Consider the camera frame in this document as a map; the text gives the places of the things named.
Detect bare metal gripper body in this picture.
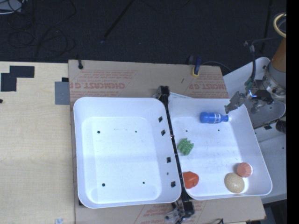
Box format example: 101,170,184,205
244,78,286,107

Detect blue plastic bottle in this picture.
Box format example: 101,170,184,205
199,111,232,125

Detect white plastic tray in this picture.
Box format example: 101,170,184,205
168,92,273,201
73,96,183,210

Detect orange pink toy cylinder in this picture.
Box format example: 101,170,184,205
236,162,254,178

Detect green toy grapes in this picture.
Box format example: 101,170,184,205
176,137,195,156

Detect thin black rod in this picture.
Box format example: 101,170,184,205
160,94,188,203

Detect beige toy egg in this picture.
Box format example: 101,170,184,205
224,172,245,194

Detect red toy tomato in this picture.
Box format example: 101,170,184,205
182,171,200,189

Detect brown cardboard board red print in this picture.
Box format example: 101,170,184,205
68,59,267,224

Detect black cylinder on white bracket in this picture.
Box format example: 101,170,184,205
251,99,287,134

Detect black block with thin wires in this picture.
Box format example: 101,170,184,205
181,200,196,218
153,85,171,101

